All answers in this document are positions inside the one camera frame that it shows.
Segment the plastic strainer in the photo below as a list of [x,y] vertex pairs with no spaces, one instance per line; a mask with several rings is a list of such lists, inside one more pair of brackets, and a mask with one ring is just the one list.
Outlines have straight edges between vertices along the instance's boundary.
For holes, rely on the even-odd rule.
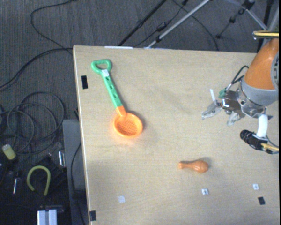
[[91,67],[95,73],[100,74],[103,78],[113,105],[116,108],[117,115],[113,119],[113,128],[122,137],[137,137],[142,132],[142,122],[136,115],[125,111],[109,75],[112,68],[111,61],[109,59],[96,60],[91,63]]

